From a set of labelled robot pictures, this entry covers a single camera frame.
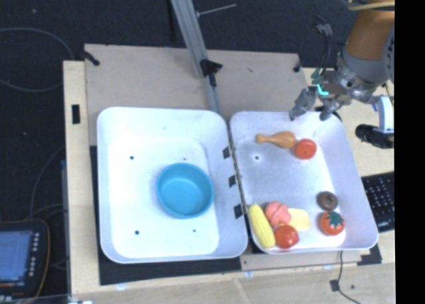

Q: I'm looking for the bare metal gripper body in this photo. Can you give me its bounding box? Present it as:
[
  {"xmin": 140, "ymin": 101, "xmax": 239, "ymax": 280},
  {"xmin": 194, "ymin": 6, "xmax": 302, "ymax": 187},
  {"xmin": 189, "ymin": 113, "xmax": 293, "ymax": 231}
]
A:
[{"xmin": 317, "ymin": 69, "xmax": 379, "ymax": 106}]

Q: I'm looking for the black cylinder on white bracket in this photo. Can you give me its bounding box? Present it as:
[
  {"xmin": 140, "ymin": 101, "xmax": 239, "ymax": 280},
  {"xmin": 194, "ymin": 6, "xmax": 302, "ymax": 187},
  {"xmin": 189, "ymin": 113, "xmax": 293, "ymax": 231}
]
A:
[{"xmin": 355, "ymin": 94, "xmax": 395, "ymax": 149}]

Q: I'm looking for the pale yellow toy cheese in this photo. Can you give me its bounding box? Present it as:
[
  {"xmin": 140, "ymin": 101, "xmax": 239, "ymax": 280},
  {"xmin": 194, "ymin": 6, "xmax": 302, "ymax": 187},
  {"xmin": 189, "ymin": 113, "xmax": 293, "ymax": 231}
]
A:
[{"xmin": 286, "ymin": 207, "xmax": 311, "ymax": 232}]

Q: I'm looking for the pale wood board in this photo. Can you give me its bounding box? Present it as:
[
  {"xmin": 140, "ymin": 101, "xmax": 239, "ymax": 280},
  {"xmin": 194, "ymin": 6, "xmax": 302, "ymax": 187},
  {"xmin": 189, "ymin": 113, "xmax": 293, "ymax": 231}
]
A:
[{"xmin": 84, "ymin": 43, "xmax": 371, "ymax": 272}]

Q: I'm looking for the black keyboard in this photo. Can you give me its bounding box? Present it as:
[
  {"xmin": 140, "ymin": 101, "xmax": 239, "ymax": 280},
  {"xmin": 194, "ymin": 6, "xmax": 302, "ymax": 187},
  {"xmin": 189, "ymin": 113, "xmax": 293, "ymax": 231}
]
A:
[{"xmin": 361, "ymin": 171, "xmax": 395, "ymax": 234}]

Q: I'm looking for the yellow toy corn cob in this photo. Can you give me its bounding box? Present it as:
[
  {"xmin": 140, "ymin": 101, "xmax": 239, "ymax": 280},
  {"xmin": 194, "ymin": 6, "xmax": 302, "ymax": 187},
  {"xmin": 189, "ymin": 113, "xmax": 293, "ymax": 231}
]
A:
[{"xmin": 248, "ymin": 203, "xmax": 277, "ymax": 250}]

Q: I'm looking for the red toy tomato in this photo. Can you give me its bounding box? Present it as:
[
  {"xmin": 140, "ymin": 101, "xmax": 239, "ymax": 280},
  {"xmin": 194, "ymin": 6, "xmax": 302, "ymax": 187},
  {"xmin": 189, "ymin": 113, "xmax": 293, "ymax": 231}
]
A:
[
  {"xmin": 273, "ymin": 224, "xmax": 300, "ymax": 250},
  {"xmin": 294, "ymin": 138, "xmax": 318, "ymax": 161}
]

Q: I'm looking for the white plastic tray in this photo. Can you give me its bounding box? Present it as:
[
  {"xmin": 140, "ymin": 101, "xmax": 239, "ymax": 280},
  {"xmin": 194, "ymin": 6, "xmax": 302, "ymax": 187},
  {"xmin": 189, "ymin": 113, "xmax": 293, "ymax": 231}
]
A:
[
  {"xmin": 96, "ymin": 106, "xmax": 250, "ymax": 265},
  {"xmin": 228, "ymin": 110, "xmax": 380, "ymax": 256}
]

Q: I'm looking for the brown toy doughnut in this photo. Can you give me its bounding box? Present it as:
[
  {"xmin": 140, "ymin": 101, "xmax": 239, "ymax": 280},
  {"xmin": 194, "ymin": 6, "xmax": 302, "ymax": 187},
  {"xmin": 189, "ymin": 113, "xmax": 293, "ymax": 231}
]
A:
[{"xmin": 316, "ymin": 190, "xmax": 339, "ymax": 212}]

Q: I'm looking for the blue bowl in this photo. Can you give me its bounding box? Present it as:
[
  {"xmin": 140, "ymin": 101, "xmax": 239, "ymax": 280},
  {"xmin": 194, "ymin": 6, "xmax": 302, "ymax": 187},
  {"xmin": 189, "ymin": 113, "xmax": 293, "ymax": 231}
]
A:
[{"xmin": 155, "ymin": 162, "xmax": 215, "ymax": 220}]

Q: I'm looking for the orange toy fruit green leaf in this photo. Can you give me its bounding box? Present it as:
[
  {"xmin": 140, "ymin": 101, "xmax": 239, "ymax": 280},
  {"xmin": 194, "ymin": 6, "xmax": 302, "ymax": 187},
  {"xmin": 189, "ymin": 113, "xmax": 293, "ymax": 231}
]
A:
[{"xmin": 319, "ymin": 210, "xmax": 346, "ymax": 237}]

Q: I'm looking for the pink toy shrimp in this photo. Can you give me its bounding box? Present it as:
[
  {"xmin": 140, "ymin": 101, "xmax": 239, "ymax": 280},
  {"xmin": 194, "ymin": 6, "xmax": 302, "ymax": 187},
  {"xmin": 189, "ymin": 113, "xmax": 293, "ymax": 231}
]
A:
[{"xmin": 264, "ymin": 200, "xmax": 293, "ymax": 228}]

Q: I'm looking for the tan toy chicken drumstick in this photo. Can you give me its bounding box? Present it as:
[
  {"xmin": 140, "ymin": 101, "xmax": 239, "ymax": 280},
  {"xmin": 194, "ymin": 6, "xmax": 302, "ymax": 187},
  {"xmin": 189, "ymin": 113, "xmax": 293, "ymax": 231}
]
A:
[{"xmin": 255, "ymin": 130, "xmax": 297, "ymax": 150}]

